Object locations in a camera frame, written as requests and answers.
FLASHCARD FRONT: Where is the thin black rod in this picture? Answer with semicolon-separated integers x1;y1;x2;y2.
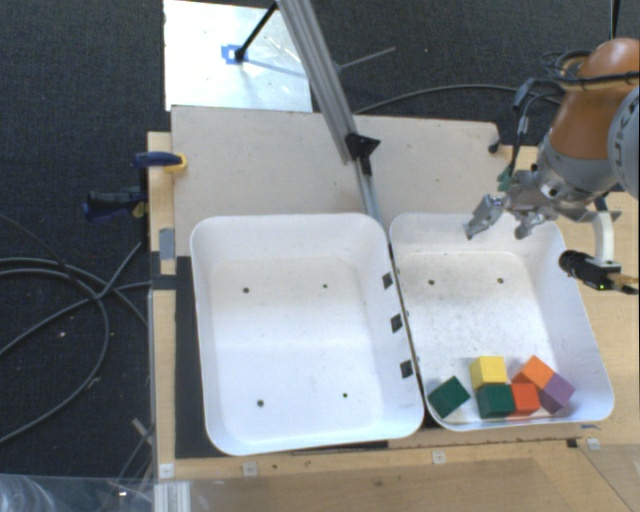
386;234;427;401

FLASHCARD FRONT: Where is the red-orange cube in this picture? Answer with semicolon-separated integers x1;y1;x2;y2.
510;381;542;417

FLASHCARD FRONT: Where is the pale flat board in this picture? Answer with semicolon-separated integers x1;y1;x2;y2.
169;103;502;259

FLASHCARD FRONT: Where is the dark green cube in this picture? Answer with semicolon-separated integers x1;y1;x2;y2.
427;375;472;419
474;383;517;420

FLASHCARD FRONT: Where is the white plastic tray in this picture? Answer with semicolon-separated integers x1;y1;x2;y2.
189;212;426;458
388;210;616;433

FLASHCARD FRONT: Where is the purple cube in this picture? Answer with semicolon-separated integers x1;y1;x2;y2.
538;372;577;416

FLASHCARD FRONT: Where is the black cylinder on white bracket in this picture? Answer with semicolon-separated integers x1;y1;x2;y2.
558;209;625;292

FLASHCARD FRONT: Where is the orange cube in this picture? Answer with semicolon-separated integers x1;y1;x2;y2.
513;354;556;389

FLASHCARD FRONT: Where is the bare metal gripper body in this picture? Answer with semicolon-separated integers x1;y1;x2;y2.
502;168;602;224

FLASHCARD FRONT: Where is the yellow cube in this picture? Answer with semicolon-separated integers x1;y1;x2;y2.
468;355;510;392

